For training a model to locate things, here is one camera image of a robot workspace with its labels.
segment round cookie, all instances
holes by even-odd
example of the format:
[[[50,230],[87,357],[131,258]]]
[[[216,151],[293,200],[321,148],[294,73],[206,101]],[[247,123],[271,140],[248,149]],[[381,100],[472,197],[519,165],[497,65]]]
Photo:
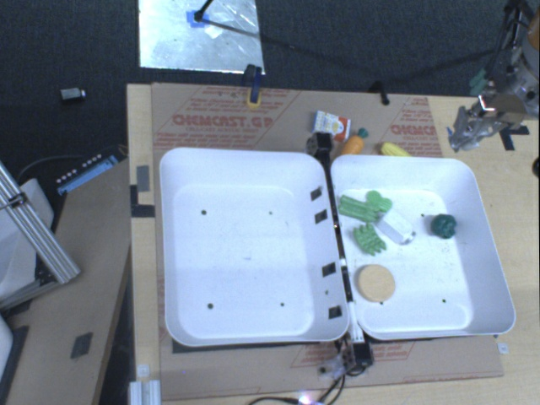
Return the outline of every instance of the round cookie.
[[[386,301],[396,290],[396,282],[390,270],[378,264],[362,267],[356,286],[362,297],[369,301]]]

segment cardboard sheet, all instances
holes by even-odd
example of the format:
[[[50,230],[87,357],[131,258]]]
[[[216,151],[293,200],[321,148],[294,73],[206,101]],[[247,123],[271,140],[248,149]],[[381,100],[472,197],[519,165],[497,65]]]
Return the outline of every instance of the cardboard sheet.
[[[184,84],[154,84],[151,94],[154,151],[156,256],[159,303],[159,364],[166,401],[198,397],[322,389],[332,380],[320,365],[336,355],[333,343],[228,348],[183,348],[164,322],[158,165],[180,146],[217,149],[303,151],[318,110],[346,116],[353,131],[370,137],[363,154],[378,154],[392,141],[413,155],[440,157],[441,150],[427,98],[391,95],[384,106],[376,94],[264,89],[257,110],[246,106],[246,89]],[[339,153],[336,143],[333,155]],[[459,337],[377,343],[375,364],[348,386],[460,380],[503,375],[492,337]]]

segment aluminum sheet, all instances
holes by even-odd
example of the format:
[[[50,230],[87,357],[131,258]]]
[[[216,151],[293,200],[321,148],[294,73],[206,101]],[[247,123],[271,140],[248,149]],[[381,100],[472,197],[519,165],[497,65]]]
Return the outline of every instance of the aluminum sheet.
[[[139,0],[142,68],[243,73],[264,71],[255,0],[214,0],[209,23],[188,20],[206,0]]]

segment white tray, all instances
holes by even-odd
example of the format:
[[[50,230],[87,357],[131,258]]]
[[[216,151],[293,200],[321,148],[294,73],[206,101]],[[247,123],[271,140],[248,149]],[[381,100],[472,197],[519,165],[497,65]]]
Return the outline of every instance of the white tray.
[[[381,264],[396,291],[383,304],[362,297],[353,284],[362,329],[381,340],[498,334],[516,314],[473,172],[455,159],[342,156],[332,165],[337,200],[365,199],[377,190],[393,201],[416,232],[397,245],[380,231],[387,250],[364,254],[352,235],[358,220],[340,217],[349,274],[355,283],[366,264]],[[449,240],[433,236],[431,219],[448,213],[458,223]]]
[[[332,213],[315,159],[178,148],[161,160],[160,181],[165,320],[176,341],[328,341],[345,333]],[[313,191],[321,193],[314,200]],[[319,213],[327,218],[316,223]],[[328,264],[336,272],[324,275]]]
[[[369,190],[389,197],[415,239],[363,253],[359,221],[340,218],[354,317],[373,338],[498,334],[515,311],[473,173],[453,159],[343,156],[336,201]],[[165,321],[188,346],[319,342],[341,337],[349,313],[321,165],[307,154],[178,148],[160,164]],[[455,216],[456,235],[430,220]],[[396,282],[383,302],[356,289],[367,264]]]

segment wooden table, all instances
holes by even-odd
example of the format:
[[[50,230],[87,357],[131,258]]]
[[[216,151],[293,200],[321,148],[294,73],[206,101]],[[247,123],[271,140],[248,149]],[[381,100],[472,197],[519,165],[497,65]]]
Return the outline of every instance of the wooden table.
[[[148,122],[134,116],[151,115],[147,86],[128,88],[130,122],[131,182],[136,181],[137,163],[152,161]],[[532,162],[538,157],[538,122],[527,125],[531,135],[515,136],[516,151],[505,151],[498,136],[485,139],[481,147],[470,152],[454,153],[446,139],[460,105],[471,105],[471,98],[429,97],[443,155],[457,158],[474,171],[483,204],[505,270],[516,307],[516,325],[499,339],[509,353],[502,355],[505,375],[499,378],[445,381],[396,386],[346,388],[339,405],[366,404],[440,404],[475,403],[476,405],[537,404],[540,387],[540,325],[538,287],[538,178],[532,173]],[[152,188],[139,194],[139,203],[152,202]],[[156,266],[152,263],[154,233],[150,219],[138,219],[132,229],[134,307],[136,330],[136,363],[144,362],[148,376],[138,379],[159,379],[159,333],[155,295]],[[283,395],[297,397],[298,392]],[[190,399],[166,402],[181,405],[240,405],[255,396]]]
[[[127,160],[67,195],[56,236],[81,268],[7,319],[28,327],[7,405],[100,402],[129,268]],[[71,358],[78,337],[88,353]]]

